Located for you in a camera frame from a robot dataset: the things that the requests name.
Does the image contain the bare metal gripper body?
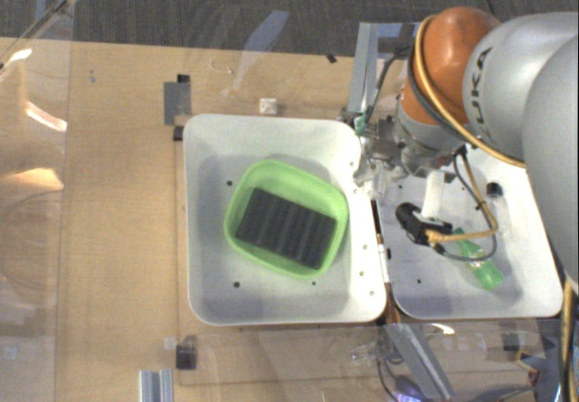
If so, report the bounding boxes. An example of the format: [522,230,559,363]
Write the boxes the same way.
[363,116,412,174]

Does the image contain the black ribbed rectangular tray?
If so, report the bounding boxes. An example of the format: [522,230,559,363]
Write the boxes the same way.
[234,187,338,271]

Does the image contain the clear plastic bottle black cap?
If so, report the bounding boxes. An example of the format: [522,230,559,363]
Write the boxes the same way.
[485,181,515,234]

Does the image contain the white plastic tray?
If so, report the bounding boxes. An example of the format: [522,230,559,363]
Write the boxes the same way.
[373,144,565,321]
[182,113,389,328]

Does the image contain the green plastic bowl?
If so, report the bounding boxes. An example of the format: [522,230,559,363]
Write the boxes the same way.
[223,158,350,282]

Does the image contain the green plastic bottle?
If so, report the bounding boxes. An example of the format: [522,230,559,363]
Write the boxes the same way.
[451,227,506,291]

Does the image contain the black cylinder on white bracket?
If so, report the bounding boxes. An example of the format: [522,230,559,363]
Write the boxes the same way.
[395,169,454,247]

